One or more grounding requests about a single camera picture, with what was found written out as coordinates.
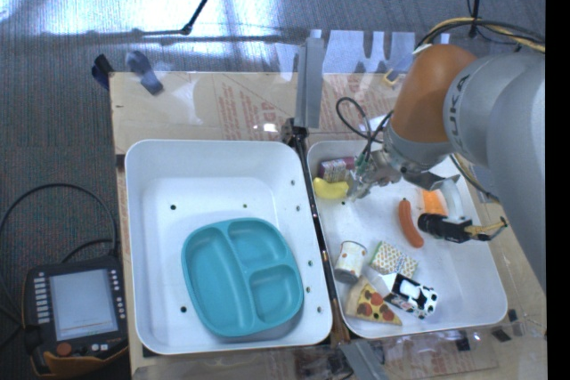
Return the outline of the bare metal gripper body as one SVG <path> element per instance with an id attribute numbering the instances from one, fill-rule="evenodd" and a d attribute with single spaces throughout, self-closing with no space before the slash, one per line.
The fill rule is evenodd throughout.
<path id="1" fill-rule="evenodd" d="M 384 187 L 405 180 L 423 190 L 440 190 L 446 182 L 457 183 L 458 174 L 448 177 L 423 170 L 413 162 L 394 161 L 383 149 L 362 153 L 354 162 L 354 178 Z"/>

